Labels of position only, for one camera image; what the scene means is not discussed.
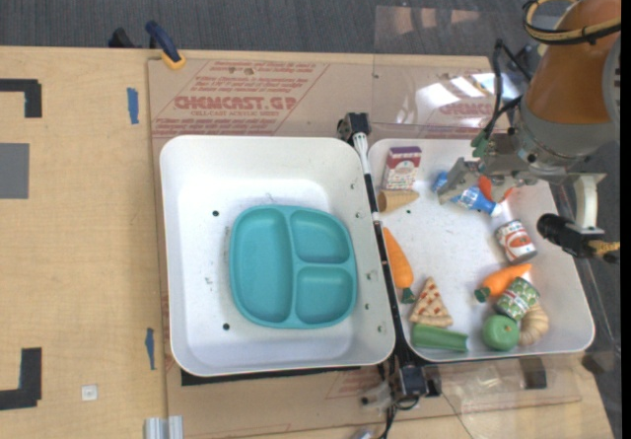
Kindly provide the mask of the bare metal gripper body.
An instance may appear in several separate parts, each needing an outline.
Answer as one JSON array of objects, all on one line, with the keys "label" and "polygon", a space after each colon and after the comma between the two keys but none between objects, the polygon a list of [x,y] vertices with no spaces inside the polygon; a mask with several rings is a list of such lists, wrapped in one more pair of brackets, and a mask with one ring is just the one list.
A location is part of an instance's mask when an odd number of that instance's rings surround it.
[{"label": "bare metal gripper body", "polygon": [[476,144],[478,171],[495,183],[502,178],[514,183],[543,180],[559,184],[589,156],[555,151],[525,132],[495,133]]}]

